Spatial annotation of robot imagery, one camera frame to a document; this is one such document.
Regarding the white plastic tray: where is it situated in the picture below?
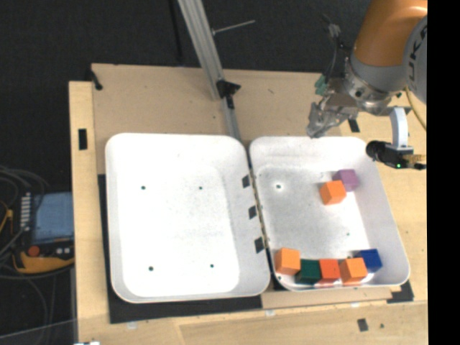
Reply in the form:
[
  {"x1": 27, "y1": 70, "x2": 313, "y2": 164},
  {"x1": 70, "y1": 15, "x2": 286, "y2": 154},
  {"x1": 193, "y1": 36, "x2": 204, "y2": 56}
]
[
  {"x1": 104, "y1": 132, "x2": 272, "y2": 304},
  {"x1": 248, "y1": 135, "x2": 411, "y2": 293}
]

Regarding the orange cube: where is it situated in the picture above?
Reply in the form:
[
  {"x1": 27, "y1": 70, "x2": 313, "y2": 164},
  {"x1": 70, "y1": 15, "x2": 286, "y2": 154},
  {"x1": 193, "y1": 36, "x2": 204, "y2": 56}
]
[
  {"x1": 318, "y1": 180, "x2": 348, "y2": 206},
  {"x1": 274, "y1": 247, "x2": 302, "y2": 276},
  {"x1": 339, "y1": 257, "x2": 369, "y2": 285}
]

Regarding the black cylinder on white bracket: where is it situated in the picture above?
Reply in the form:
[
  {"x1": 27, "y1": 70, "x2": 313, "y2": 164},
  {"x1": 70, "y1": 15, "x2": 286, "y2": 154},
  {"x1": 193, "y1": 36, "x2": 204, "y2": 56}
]
[{"x1": 365, "y1": 106, "x2": 415, "y2": 170}]

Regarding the blue cube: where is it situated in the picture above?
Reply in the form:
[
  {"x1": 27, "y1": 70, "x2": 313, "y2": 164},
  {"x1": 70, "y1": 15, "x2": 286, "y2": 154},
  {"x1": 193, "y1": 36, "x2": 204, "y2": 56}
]
[{"x1": 353, "y1": 248, "x2": 384, "y2": 273}]

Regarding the purple cube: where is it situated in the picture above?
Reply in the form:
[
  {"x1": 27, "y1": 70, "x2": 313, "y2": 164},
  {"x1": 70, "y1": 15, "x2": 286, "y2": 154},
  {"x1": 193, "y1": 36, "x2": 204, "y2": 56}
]
[{"x1": 331, "y1": 168, "x2": 360, "y2": 193}]

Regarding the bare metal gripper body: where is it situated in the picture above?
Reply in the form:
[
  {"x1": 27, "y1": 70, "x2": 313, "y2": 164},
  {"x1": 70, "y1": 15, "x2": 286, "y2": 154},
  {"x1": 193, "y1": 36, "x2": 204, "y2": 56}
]
[{"x1": 317, "y1": 76, "x2": 393, "y2": 121}]

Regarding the green cube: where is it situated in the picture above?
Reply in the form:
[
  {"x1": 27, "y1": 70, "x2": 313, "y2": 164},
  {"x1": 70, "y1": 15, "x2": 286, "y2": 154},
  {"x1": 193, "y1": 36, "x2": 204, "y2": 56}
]
[{"x1": 295, "y1": 259, "x2": 322, "y2": 285}]

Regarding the thin black and white rod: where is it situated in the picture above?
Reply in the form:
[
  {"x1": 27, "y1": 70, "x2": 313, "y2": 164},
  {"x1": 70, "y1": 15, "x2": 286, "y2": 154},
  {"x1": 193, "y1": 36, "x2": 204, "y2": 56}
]
[{"x1": 248, "y1": 158, "x2": 270, "y2": 253}]

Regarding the pale wood board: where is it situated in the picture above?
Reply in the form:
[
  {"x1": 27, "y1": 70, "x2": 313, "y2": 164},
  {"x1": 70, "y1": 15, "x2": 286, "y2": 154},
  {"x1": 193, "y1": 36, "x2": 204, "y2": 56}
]
[{"x1": 90, "y1": 63, "x2": 428, "y2": 310}]

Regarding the red cube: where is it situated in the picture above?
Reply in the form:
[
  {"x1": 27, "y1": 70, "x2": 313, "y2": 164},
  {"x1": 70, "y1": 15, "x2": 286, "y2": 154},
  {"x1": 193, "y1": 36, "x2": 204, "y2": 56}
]
[{"x1": 318, "y1": 258, "x2": 341, "y2": 282}]

